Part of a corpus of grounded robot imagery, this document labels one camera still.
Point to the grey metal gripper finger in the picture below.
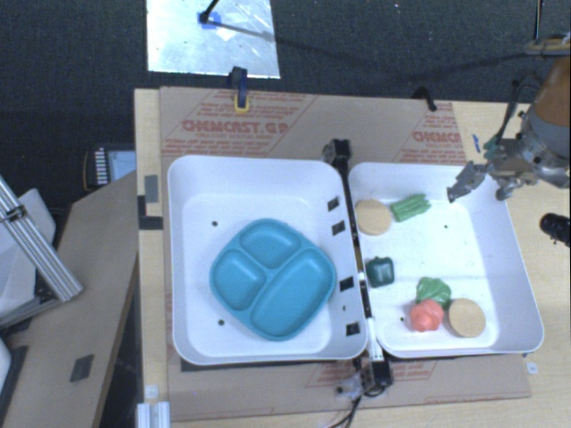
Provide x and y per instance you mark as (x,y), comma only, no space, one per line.
(507,190)
(467,178)

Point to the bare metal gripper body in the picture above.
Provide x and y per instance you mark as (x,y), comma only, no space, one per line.
(513,161)

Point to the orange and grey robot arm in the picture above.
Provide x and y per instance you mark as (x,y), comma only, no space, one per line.
(552,101)

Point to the light green toy beans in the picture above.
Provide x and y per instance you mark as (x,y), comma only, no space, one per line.
(410,208)

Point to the white plastic tray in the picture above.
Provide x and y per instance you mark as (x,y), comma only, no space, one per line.
(201,257)
(446,257)

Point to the tan round biscuit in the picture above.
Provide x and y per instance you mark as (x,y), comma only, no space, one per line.
(373,217)
(466,318)

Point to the green toy lettuce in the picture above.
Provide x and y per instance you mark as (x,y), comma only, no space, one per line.
(433,289)

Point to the dark green toy pepper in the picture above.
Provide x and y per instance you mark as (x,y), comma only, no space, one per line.
(380,272)

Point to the thin black and white rod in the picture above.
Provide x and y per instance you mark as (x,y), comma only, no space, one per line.
(357,243)

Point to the pink orange toy vegetable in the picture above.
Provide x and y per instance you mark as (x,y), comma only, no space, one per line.
(426,315)

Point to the brown cardboard board red print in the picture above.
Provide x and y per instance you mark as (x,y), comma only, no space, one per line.
(276,118)

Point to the blue divided plate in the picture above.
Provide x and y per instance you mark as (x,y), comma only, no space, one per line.
(272,279)

